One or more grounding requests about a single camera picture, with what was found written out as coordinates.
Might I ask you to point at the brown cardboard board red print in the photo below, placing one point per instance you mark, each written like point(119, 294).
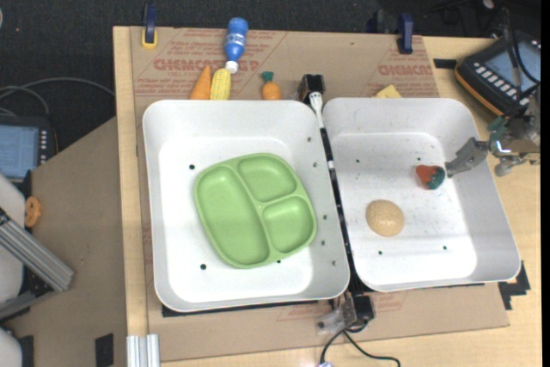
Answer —
point(326, 56)

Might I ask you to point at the yellow corn cob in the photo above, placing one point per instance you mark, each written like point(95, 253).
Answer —
point(220, 85)

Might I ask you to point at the white plastic tray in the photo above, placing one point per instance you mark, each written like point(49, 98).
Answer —
point(429, 253)
point(180, 270)

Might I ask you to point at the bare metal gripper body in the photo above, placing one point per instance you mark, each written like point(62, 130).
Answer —
point(522, 142)

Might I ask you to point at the orange pretzel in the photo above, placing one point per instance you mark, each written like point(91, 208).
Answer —
point(32, 212)

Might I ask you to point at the beige bread bun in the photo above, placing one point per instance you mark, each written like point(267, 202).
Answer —
point(385, 218)

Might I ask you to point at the plain orange carrot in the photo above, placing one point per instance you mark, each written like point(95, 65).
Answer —
point(202, 88)

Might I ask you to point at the yellow cheese wedge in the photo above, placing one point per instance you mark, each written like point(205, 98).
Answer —
point(388, 92)

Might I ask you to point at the blue bottle white cap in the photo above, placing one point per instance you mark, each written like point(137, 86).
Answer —
point(235, 40)

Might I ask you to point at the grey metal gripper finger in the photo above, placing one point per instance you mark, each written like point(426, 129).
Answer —
point(466, 157)
point(503, 168)

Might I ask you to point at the small carrot green top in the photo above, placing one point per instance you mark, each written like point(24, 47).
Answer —
point(271, 91)

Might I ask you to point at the red strawberry green top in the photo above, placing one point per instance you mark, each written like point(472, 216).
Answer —
point(427, 175)

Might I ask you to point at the thin black and white rod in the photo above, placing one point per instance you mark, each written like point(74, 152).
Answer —
point(316, 105)

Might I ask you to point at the green divided plate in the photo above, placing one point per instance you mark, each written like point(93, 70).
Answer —
point(232, 215)

